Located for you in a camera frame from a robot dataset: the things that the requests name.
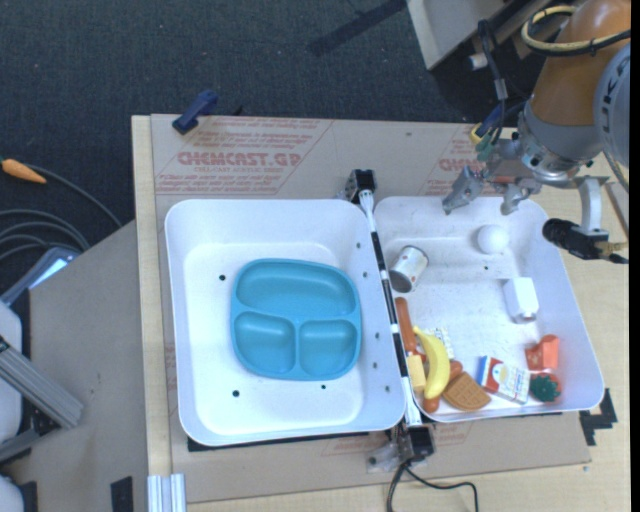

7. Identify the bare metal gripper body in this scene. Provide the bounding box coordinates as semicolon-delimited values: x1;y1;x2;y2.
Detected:
482;139;590;199

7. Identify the white ball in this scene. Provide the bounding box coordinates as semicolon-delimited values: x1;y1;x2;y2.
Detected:
476;224;511;255

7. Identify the white can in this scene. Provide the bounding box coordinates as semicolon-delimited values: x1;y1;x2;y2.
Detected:
388;244;431;294

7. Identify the white plastic bottle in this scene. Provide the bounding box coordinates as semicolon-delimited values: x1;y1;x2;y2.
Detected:
501;276;541;326

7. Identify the white plastic tray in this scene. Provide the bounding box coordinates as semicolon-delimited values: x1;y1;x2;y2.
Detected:
163;198;407;447
372;194;607;424

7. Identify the thin black and white rod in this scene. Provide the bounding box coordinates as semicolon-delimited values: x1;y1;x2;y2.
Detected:
357;189;424;429

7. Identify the red sausage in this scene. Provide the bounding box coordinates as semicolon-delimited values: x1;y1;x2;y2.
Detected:
422;359;465;414
393;296;426;362

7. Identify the white printed packet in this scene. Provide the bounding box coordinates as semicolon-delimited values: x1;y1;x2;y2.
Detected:
428;326;457;361

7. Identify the orange carton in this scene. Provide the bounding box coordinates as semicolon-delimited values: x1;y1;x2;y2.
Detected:
524;334;561;374

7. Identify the yellow banana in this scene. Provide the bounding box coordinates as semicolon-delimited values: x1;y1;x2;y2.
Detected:
411;325;452;401

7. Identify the red white and blue carton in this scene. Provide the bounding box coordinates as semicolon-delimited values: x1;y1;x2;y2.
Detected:
474;355;532;404

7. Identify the brown cardboard board red print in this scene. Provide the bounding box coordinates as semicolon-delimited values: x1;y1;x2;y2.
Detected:
149;113;594;504

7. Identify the yellow block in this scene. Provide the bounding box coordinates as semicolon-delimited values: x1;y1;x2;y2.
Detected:
405;353;428;389

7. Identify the brown biscuit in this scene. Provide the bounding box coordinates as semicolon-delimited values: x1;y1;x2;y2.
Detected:
441;370;493;413

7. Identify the blue divided plate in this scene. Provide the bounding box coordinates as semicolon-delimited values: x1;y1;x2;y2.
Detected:
229;257;363;382

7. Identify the orange carrot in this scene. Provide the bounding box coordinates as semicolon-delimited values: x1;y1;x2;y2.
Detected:
0;157;48;185

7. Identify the black cylinder on white bracket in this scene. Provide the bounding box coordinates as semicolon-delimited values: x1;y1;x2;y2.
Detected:
541;176;612;262

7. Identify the black block with thin wires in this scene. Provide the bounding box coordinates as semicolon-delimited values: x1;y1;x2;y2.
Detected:
343;168;377;202
397;424;437;464

